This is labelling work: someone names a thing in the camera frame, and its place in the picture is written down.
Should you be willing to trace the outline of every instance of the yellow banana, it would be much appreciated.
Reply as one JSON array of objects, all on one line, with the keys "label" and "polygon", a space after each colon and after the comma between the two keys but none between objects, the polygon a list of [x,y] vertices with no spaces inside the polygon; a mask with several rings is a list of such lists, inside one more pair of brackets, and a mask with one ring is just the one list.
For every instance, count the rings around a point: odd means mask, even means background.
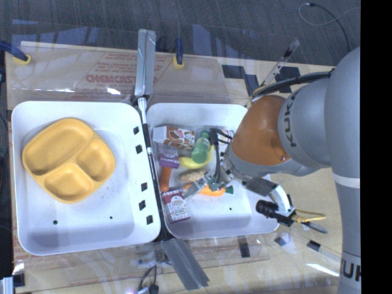
[{"label": "yellow banana", "polygon": [[200,169],[200,168],[204,167],[205,165],[207,165],[211,161],[211,159],[213,158],[213,152],[214,152],[214,145],[211,145],[209,147],[207,159],[202,164],[197,164],[190,157],[180,157],[179,164],[180,164],[180,166],[188,168],[188,169]]}]

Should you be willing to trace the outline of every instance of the yellow clamp pad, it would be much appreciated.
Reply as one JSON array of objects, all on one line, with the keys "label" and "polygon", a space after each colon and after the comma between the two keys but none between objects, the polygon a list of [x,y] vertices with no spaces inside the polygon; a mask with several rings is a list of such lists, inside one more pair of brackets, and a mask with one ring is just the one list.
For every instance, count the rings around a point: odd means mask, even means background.
[{"label": "yellow clamp pad", "polygon": [[173,63],[174,63],[174,66],[175,66],[177,69],[182,69],[182,68],[184,67],[184,61],[183,61],[182,64],[178,64],[178,62],[177,62],[177,57],[176,57],[176,56],[174,56],[174,58],[173,58]]},{"label": "yellow clamp pad", "polygon": [[24,66],[27,66],[29,63],[30,63],[30,61],[31,61],[31,56],[30,55],[26,55],[27,56],[27,60],[26,61],[24,61],[24,60],[21,60],[21,59],[18,59],[17,57],[13,57],[13,60],[16,62],[16,63],[19,63],[19,64],[23,64]]}]

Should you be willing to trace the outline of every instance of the hole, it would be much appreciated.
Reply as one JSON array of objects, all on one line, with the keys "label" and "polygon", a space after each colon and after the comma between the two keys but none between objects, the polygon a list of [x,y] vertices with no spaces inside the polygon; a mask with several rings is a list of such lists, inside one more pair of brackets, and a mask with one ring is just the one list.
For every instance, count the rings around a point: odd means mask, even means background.
[{"label": "hole", "polygon": [[139,203],[139,210],[143,210],[146,207],[146,201],[143,200],[142,202]]},{"label": "hole", "polygon": [[152,224],[152,222],[153,222],[153,216],[148,216],[148,217],[146,217],[146,220],[147,220],[147,224]]},{"label": "hole", "polygon": [[147,182],[144,182],[144,183],[141,185],[141,191],[144,192],[146,189],[147,189]]},{"label": "hole", "polygon": [[143,151],[143,148],[141,147],[141,145],[137,145],[137,146],[136,146],[136,152],[137,152],[138,154],[140,154],[142,151]]}]

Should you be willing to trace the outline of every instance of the green bottle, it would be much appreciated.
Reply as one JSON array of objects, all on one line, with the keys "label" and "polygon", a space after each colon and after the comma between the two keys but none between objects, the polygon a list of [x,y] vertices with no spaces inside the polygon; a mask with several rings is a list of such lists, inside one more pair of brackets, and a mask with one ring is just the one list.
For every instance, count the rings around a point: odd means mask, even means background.
[{"label": "green bottle", "polygon": [[194,150],[192,151],[192,159],[197,164],[202,164],[207,160],[207,154],[209,151],[209,133],[204,130],[200,137],[197,139]]}]

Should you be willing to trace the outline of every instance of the brown snack box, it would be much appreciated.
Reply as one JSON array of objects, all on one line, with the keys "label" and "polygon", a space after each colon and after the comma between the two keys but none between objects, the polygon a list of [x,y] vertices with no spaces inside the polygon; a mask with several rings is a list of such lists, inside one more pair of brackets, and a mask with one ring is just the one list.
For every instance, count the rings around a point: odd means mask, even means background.
[{"label": "brown snack box", "polygon": [[154,127],[153,141],[178,149],[192,150],[195,145],[195,131],[173,126]]}]

